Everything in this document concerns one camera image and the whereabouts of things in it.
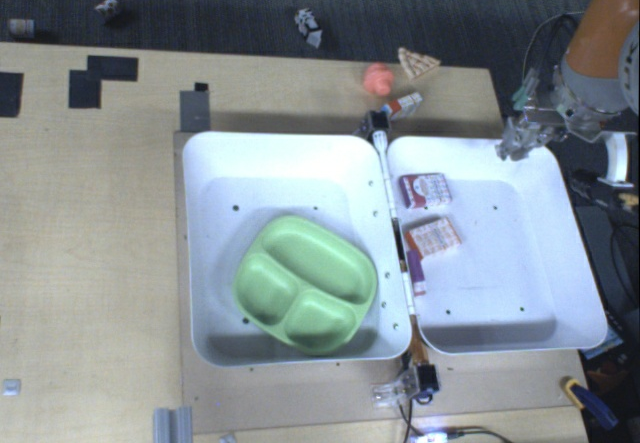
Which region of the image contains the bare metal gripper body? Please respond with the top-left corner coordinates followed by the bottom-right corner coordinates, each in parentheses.
top-left (505, 98), bottom-right (609, 143)

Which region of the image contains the dark red carton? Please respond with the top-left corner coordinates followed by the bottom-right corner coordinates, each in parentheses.
top-left (397, 171), bottom-right (454, 210)

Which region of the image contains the white plastic tray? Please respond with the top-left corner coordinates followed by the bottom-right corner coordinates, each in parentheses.
top-left (180, 130), bottom-right (414, 367)
top-left (386, 134), bottom-right (610, 355)

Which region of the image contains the red and white carton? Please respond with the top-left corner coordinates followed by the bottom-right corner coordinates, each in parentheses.
top-left (381, 91), bottom-right (424, 122)

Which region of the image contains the orange carton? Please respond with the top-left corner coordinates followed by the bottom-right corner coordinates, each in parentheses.
top-left (403, 216), bottom-right (463, 260)

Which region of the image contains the thin black and white rod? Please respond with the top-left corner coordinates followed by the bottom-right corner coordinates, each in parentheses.
top-left (370, 129), bottom-right (419, 328)

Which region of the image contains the toy pizza slice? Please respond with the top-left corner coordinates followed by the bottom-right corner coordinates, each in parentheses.
top-left (396, 46), bottom-right (443, 82)

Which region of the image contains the purple carton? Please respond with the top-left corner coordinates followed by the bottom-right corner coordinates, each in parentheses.
top-left (405, 249), bottom-right (428, 298)

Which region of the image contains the black and white carton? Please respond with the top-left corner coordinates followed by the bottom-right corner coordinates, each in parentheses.
top-left (293, 6), bottom-right (324, 50)

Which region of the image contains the green divided plate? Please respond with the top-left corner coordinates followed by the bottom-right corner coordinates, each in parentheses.
top-left (231, 214), bottom-right (379, 358)

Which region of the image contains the small brown and white packet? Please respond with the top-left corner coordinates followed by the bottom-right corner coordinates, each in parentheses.
top-left (94, 0), bottom-right (120, 23)

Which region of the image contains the small white can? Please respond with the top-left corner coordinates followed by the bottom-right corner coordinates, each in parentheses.
top-left (7, 17), bottom-right (37, 39)

